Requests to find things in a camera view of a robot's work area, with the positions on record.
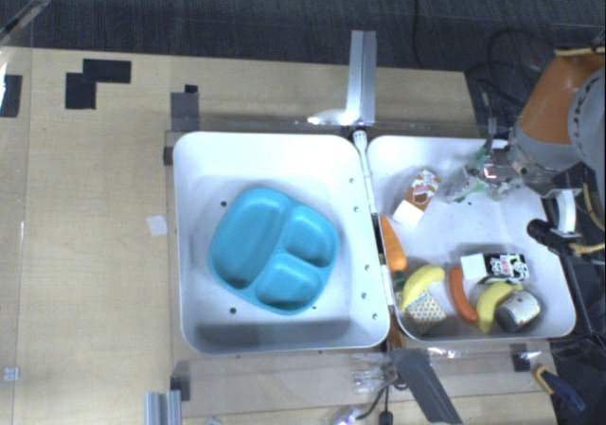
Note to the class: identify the orange and white carton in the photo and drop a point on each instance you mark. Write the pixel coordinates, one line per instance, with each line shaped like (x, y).
(419, 196)

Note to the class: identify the white and grey can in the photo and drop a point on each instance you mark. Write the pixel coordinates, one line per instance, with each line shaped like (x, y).
(521, 309)

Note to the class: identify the white plastic tray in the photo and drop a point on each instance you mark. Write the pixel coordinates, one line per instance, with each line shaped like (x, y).
(199, 234)
(473, 229)

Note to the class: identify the black cylinder on white bracket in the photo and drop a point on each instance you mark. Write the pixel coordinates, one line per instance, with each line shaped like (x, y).
(540, 230)

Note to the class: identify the black and white carton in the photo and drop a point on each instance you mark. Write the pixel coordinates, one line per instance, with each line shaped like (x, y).
(502, 267)

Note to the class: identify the orange carrot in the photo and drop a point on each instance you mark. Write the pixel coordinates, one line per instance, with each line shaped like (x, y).
(393, 243)

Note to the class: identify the red sausage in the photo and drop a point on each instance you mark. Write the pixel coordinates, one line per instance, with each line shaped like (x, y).
(461, 297)

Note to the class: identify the yellow patterned carton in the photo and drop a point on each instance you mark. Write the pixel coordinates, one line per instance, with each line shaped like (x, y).
(427, 314)

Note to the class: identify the blue divided plate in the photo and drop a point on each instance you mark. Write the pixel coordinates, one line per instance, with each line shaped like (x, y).
(251, 234)

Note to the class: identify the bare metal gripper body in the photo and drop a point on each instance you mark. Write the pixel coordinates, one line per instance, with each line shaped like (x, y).
(494, 174)

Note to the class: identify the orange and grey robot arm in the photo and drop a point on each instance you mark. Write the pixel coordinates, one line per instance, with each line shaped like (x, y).
(549, 96)

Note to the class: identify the yellow banana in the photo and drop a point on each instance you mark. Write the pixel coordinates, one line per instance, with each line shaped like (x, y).
(490, 302)
(419, 282)

